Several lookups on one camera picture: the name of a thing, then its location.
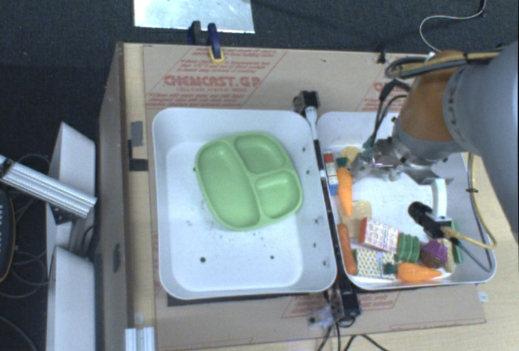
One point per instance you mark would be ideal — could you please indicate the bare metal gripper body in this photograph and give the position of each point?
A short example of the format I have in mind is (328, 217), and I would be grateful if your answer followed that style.
(385, 161)

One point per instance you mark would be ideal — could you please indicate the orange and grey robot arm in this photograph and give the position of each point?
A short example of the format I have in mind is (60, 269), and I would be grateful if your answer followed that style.
(478, 106)

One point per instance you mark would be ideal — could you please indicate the pale yellow biscuit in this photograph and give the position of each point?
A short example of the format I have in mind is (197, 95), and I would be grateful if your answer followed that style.
(349, 154)

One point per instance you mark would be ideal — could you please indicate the white plastic tray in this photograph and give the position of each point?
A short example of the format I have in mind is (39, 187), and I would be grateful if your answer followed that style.
(389, 199)
(239, 256)

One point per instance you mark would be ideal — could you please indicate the orange carrot with green top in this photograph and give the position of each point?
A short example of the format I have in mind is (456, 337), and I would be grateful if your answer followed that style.
(345, 187)
(415, 272)

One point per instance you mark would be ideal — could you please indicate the red white blue small carton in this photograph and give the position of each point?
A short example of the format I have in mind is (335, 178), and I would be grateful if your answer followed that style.
(331, 175)

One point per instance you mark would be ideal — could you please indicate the tan bread slice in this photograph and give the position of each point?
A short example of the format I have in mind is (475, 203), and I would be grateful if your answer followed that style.
(360, 213)

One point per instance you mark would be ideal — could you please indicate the thin black and white rod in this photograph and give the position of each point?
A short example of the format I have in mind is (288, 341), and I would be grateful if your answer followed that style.
(325, 187)

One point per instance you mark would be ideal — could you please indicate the red and white packet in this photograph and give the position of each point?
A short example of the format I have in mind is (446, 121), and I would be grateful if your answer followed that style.
(379, 236)

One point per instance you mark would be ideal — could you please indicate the green ribbed toy vegetable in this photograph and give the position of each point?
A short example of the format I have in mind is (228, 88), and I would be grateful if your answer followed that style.
(408, 248)

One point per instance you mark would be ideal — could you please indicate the orange sausage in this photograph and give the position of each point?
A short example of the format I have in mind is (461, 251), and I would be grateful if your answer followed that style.
(347, 250)

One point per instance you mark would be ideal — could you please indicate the yellow patterned packet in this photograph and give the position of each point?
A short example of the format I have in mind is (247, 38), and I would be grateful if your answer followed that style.
(371, 263)

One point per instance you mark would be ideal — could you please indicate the purple and brown toy food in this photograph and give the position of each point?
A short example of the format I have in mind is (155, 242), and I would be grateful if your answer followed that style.
(434, 254)

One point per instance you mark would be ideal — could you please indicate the dark green flat strip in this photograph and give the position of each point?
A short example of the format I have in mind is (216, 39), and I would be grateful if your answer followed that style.
(457, 254)

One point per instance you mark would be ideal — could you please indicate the brown cardboard board red print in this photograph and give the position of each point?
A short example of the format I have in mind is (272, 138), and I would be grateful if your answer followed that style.
(284, 74)

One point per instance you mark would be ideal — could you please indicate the green divided plate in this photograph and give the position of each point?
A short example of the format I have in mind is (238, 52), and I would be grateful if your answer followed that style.
(231, 179)

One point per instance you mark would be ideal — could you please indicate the black cylinder on white bracket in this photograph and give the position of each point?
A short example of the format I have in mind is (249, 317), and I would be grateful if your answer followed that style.
(430, 217)

